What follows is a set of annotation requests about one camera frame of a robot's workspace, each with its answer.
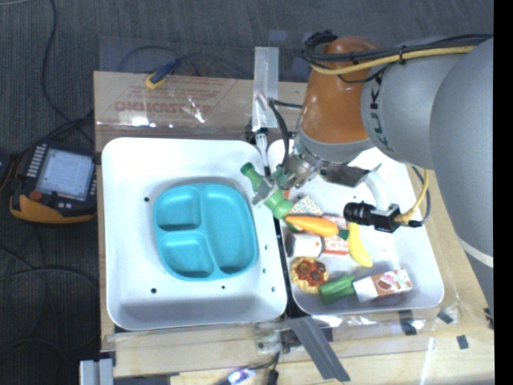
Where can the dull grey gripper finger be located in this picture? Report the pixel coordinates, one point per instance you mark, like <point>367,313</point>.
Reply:
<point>262,191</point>

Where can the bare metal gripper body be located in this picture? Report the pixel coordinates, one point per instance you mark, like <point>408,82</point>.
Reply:
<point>303,169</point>

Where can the green plastic bottle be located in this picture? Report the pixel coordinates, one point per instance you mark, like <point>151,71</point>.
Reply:
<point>280,205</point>

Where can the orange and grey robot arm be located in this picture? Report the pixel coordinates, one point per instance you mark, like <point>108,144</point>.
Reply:
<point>405,110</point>

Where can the patterned white packet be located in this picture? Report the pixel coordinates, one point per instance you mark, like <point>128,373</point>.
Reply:
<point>306,206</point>

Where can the blue divided plate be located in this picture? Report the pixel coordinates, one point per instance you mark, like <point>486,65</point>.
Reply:
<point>224,231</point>

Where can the orange carrot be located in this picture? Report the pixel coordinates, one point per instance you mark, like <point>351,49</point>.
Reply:
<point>312,225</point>

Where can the small red and white carton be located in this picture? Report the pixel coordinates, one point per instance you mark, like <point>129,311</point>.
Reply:
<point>334,221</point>

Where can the orange and white packet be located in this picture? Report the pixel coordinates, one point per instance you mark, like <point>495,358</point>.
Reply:
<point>336,245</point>

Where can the yellow pizza slice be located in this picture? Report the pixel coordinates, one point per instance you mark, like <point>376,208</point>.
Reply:
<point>308,274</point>

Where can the yellow banana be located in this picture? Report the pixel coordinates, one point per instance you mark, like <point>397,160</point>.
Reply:
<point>358,249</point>

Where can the green toy vegetable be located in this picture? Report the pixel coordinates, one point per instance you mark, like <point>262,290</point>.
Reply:
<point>336,289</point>

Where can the white plastic tray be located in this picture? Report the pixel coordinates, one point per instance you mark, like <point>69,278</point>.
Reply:
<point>128,223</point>
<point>397,251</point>

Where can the white printed carton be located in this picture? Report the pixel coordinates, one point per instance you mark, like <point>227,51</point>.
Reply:
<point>384,285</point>

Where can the brown cardboard board red print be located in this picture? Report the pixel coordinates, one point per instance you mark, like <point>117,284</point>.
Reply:
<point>120,106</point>

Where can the black cylinder on white bracket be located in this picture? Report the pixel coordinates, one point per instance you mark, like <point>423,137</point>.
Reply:
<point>366,213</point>

